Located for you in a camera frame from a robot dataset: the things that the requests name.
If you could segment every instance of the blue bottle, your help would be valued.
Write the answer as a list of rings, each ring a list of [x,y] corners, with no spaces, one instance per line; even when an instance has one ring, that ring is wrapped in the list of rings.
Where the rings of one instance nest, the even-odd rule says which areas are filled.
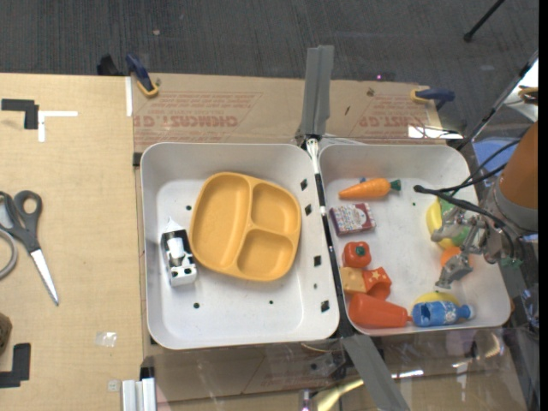
[[[453,325],[460,319],[470,319],[474,310],[469,305],[457,306],[452,301],[427,301],[413,306],[411,317],[419,327]]]

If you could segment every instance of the orange divided plate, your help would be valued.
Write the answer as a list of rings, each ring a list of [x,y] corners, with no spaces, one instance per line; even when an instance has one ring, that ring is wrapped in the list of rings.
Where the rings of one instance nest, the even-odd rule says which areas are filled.
[[[285,275],[301,234],[301,209],[280,186],[234,172],[210,176],[194,206],[189,241],[213,271],[267,282]]]

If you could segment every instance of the gray ring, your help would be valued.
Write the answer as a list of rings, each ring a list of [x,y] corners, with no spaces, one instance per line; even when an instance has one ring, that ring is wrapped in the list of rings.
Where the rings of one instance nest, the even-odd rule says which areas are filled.
[[[9,259],[8,264],[0,270],[0,280],[6,277],[15,267],[17,263],[17,246],[15,245],[15,240],[11,237],[11,234],[7,231],[0,229],[0,237],[2,237],[11,248],[11,259]]]

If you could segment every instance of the orange carrot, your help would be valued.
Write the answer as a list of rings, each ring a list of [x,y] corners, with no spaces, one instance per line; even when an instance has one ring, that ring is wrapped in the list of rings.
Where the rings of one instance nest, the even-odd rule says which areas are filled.
[[[341,190],[339,198],[342,200],[378,198],[385,196],[391,189],[402,190],[402,182],[400,180],[389,182],[386,178],[373,178]]]

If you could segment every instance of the blue clamp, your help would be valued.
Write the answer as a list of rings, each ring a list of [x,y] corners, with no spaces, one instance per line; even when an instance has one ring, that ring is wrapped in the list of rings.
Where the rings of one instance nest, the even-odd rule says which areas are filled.
[[[135,72],[137,76],[137,86],[148,98],[153,98],[158,94],[158,86],[151,81],[145,66],[139,58],[133,53],[126,55],[126,63],[128,63],[129,73]]]
[[[455,92],[444,88],[428,88],[426,90],[411,90],[411,99],[414,102],[425,104],[428,100],[437,100],[436,109],[439,110],[445,102],[455,100]]]

